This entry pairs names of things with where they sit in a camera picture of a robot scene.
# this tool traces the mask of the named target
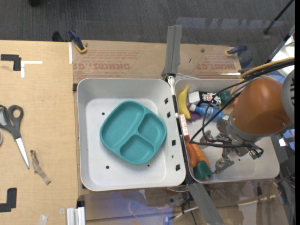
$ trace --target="black scissors handle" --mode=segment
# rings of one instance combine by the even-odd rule
[[[15,117],[13,115],[13,112],[16,109],[20,110],[20,115],[18,117]],[[21,107],[17,106],[17,105],[12,105],[9,108],[9,111],[10,111],[9,112],[8,109],[5,106],[0,105],[0,112],[1,112],[1,110],[3,112],[3,118],[4,118],[6,124],[3,124],[0,121],[0,127],[8,130],[13,135],[14,139],[20,138],[21,134],[15,126],[20,128],[20,122],[21,122],[21,119],[22,119],[22,116],[23,116],[23,109]]]

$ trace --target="yellow banana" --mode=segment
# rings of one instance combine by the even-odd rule
[[[185,89],[182,90],[178,94],[177,103],[178,103],[179,114],[184,114],[186,119],[191,119],[191,114],[189,113],[189,110],[187,107],[188,89],[189,89],[189,86],[186,85]]]

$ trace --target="gray floor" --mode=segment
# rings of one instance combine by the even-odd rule
[[[0,0],[0,39],[51,41],[74,29],[84,40],[165,43],[167,27],[183,25],[182,43],[240,46],[251,66],[266,62],[295,24],[290,0]]]

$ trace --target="teal plate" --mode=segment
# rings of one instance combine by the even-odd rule
[[[161,118],[136,101],[119,104],[100,129],[104,146],[135,165],[153,158],[165,137],[166,126]]]

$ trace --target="dark green object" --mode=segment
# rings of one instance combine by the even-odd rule
[[[210,170],[205,161],[197,162],[196,167],[194,167],[194,176],[197,179],[210,178],[213,174],[214,172]]]
[[[221,104],[224,105],[227,103],[232,97],[230,96],[230,92],[228,91],[223,91],[220,93],[220,98],[221,98]]]

